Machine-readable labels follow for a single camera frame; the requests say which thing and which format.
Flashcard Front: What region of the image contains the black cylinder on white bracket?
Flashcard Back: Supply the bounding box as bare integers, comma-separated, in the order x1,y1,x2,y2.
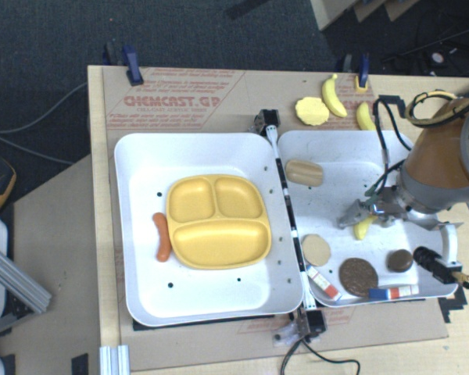
412,223,464,285

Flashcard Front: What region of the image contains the yellow divided plate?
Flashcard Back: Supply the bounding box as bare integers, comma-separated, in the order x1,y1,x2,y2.
165,173,273,270

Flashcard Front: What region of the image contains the pale yellow round biscuit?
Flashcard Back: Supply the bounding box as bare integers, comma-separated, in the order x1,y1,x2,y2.
294,96,331,127

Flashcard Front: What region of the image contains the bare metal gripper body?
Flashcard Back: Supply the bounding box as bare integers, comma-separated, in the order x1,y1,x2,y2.
368,185,416,227

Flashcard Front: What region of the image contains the tan round biscuit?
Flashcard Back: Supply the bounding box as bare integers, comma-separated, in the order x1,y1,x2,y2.
300,233,332,268

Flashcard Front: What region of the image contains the tan bread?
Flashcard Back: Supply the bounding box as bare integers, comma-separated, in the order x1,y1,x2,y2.
285,159,324,188

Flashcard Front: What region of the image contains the white plastic tray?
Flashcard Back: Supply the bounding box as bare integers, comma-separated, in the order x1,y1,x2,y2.
276,129,460,309
113,131,306,327

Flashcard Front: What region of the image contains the large brown round biscuit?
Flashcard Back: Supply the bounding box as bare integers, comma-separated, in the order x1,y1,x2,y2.
338,257,380,298

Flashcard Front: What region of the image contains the orange sausage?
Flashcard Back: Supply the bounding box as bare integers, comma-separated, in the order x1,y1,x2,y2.
152,211,174,263

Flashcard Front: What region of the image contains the blue, white and red carton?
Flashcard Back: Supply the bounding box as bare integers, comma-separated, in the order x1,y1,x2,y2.
367,284,421,301

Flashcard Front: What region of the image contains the brown doughnut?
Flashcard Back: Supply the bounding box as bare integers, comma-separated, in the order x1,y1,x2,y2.
386,248,414,273

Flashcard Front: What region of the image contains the thin black and white rod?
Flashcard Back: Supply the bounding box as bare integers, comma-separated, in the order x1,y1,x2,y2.
265,124,318,310

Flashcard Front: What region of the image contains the brown cardboard board, red print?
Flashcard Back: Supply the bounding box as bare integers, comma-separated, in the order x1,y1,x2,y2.
101,66,450,371

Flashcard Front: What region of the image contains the yellow banana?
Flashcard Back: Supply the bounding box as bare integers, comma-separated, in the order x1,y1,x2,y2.
353,214,378,241
355,101,378,131
321,73,349,119

